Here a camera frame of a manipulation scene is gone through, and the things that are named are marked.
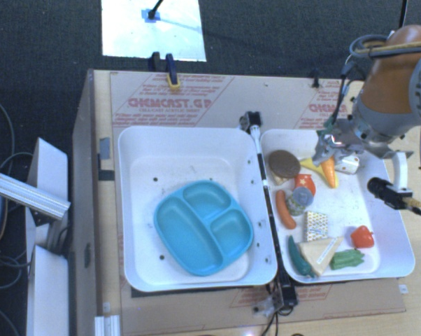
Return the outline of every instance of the carrot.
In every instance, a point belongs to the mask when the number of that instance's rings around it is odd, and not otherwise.
[[[331,188],[336,188],[336,176],[335,176],[335,159],[331,156],[328,160],[321,162],[321,168],[324,172],[325,178]]]
[[[285,203],[285,192],[281,189],[276,192],[276,208],[283,225],[287,229],[294,229],[296,227],[296,221],[288,211],[287,204]]]

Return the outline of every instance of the green toy vegetable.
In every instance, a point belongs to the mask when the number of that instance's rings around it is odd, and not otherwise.
[[[364,254],[357,249],[339,251],[330,260],[330,268],[337,270],[344,267],[355,267],[364,262],[363,257]]]
[[[288,252],[290,253],[294,267],[300,275],[315,277],[315,274],[311,270],[311,265],[302,258],[292,235],[288,237]]]

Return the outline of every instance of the blue plate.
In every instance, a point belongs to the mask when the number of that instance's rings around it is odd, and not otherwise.
[[[155,210],[155,227],[176,261],[203,277],[234,262],[253,238],[245,212],[212,181],[187,184],[163,199]]]

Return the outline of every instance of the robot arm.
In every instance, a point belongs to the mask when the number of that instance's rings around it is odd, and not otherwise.
[[[395,154],[389,144],[421,125],[421,26],[397,30],[382,48],[366,48],[376,58],[347,119],[329,119],[318,131],[313,163],[335,163],[364,150],[379,158]]]

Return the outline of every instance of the toy carrot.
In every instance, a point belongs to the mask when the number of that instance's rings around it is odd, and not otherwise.
[[[328,160],[321,162],[321,168],[324,172],[325,178],[331,188],[336,188],[336,177],[335,177],[335,159],[331,156]]]

